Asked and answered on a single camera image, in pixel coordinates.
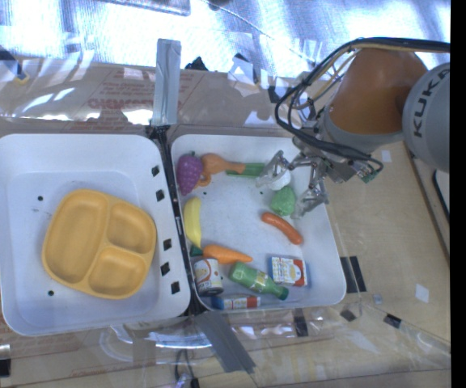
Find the yellow divided plate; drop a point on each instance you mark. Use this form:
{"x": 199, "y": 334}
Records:
{"x": 95, "y": 243}

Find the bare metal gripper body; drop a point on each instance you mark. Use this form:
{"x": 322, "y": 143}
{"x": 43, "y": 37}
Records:
{"x": 338, "y": 164}

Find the orange sausage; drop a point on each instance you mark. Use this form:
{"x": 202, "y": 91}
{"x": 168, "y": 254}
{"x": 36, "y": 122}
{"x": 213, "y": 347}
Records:
{"x": 283, "y": 228}

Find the purple grapes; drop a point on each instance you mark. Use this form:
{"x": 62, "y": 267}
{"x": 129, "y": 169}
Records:
{"x": 188, "y": 173}

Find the white plastic tray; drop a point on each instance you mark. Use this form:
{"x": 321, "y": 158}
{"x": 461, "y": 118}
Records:
{"x": 237, "y": 216}
{"x": 26, "y": 237}

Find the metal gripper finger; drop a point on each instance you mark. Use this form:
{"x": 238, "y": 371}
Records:
{"x": 271, "y": 171}
{"x": 313, "y": 198}

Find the brown cardboard board red print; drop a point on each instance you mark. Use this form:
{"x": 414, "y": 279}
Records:
{"x": 107, "y": 95}

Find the orange carrot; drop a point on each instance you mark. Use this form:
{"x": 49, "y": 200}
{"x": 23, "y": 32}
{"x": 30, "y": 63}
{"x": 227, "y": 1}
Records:
{"x": 225, "y": 254}

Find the small white and orange can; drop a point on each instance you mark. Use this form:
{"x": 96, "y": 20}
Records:
{"x": 208, "y": 276}

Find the green bottle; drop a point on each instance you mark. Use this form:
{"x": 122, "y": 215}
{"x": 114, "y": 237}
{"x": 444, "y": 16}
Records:
{"x": 255, "y": 279}

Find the green broccoli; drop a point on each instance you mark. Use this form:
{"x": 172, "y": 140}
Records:
{"x": 283, "y": 201}

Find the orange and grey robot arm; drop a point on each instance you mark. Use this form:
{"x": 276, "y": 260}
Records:
{"x": 378, "y": 95}

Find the red white blue packet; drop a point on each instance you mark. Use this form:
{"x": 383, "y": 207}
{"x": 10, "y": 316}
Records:
{"x": 235, "y": 302}

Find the orange toy with green stem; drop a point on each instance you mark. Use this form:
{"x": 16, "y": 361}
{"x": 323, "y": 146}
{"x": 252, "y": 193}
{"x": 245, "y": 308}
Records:
{"x": 217, "y": 164}

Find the yellow banana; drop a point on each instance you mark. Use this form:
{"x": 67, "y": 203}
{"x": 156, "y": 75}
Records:
{"x": 193, "y": 222}

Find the white and red carton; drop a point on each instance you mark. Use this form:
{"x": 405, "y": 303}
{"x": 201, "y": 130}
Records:
{"x": 289, "y": 271}

